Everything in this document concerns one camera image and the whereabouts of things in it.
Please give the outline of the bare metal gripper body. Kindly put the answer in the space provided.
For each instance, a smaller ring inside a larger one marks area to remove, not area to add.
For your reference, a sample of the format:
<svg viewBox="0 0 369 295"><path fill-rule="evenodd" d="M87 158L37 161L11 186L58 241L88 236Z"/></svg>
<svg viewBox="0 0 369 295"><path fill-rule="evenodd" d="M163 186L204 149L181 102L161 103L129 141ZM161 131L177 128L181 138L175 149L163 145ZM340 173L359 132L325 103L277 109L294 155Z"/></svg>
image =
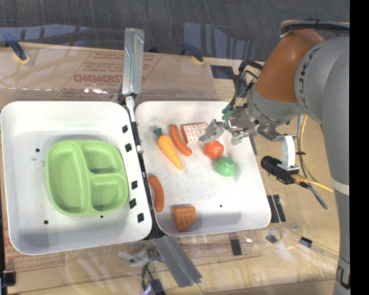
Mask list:
<svg viewBox="0 0 369 295"><path fill-rule="evenodd" d="M248 132L249 136L261 135L269 141L279 141L282 134L277 127L292 119L291 104L244 104L223 109L224 128L230 133Z"/></svg>

